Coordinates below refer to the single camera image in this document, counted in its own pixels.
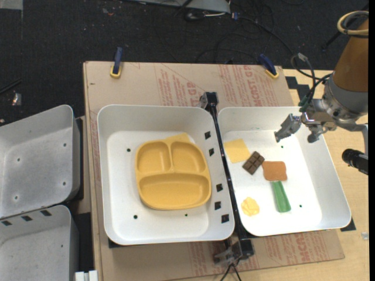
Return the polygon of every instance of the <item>clamp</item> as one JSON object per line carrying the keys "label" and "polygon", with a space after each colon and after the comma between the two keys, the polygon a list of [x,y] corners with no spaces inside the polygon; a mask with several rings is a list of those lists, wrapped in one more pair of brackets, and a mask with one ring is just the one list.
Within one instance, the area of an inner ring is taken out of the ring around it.
{"label": "clamp", "polygon": [[276,72],[274,64],[266,55],[260,54],[258,56],[258,62],[265,67],[265,73],[271,78],[276,79],[279,77],[279,73]]}
{"label": "clamp", "polygon": [[111,77],[112,78],[119,78],[121,75],[121,56],[122,56],[122,48],[117,47],[117,51],[115,54],[115,63],[113,66],[111,66]]}

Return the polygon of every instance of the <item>blue clamp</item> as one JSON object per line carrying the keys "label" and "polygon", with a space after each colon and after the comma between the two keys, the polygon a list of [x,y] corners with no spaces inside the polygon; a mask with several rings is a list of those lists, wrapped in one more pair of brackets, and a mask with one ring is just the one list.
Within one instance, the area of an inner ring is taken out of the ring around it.
{"label": "blue clamp", "polygon": [[232,13],[232,19],[237,21],[238,20],[238,12],[233,12]]}
{"label": "blue clamp", "polygon": [[258,56],[258,62],[265,67],[265,72],[273,79],[279,77],[279,73],[276,72],[275,66],[272,61],[264,54]]}
{"label": "blue clamp", "polygon": [[121,75],[121,57],[122,57],[122,48],[117,47],[117,51],[115,54],[115,63],[111,66],[111,76],[113,78],[119,78]]}

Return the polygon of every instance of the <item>white bin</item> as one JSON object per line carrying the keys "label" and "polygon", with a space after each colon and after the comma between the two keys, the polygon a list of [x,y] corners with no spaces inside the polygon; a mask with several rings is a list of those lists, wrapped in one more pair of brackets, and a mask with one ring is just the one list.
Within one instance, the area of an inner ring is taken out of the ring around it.
{"label": "white bin", "polygon": [[68,105],[0,127],[0,218],[73,198],[80,134]]}
{"label": "white bin", "polygon": [[73,281],[78,230],[63,205],[0,221],[0,280]]}
{"label": "white bin", "polygon": [[[212,181],[211,198],[187,210],[151,209],[138,194],[134,169],[137,147],[180,133],[187,133],[204,153]],[[229,190],[214,122],[207,111],[198,107],[108,105],[98,114],[98,135],[104,227],[112,241],[120,245],[216,241],[232,234]]]}
{"label": "white bin", "polygon": [[[250,153],[257,151],[265,160],[283,161],[287,167],[283,185],[292,209],[279,213],[262,167],[251,175],[243,162],[231,163],[227,157],[241,222],[256,236],[342,228],[351,220],[324,137],[308,143],[310,131],[302,124],[297,133],[276,142],[274,132],[289,114],[300,115],[299,107],[232,107],[218,115],[223,142],[243,139]],[[248,216],[241,210],[247,197],[258,203],[259,214]]]}

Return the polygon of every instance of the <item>black floor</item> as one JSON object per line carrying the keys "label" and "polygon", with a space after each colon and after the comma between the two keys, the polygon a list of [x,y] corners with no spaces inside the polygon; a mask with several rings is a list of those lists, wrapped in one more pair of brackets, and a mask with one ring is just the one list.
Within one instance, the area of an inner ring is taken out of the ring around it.
{"label": "black floor", "polygon": [[[232,0],[230,15],[184,20],[184,10],[118,0],[23,0],[0,9],[0,126],[61,104],[84,115],[82,64],[122,61],[256,64],[264,53],[290,68],[301,52],[314,69],[333,70],[348,38],[336,23],[369,0]],[[12,105],[15,94],[21,105]]]}

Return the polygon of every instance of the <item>yellow plate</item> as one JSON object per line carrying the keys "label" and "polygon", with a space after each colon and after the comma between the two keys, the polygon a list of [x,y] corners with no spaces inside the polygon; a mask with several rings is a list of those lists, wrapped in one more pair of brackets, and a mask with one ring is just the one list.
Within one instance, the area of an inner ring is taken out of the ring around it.
{"label": "yellow plate", "polygon": [[141,200],[158,210],[198,207],[211,196],[211,179],[200,148],[172,136],[141,145],[135,175]]}

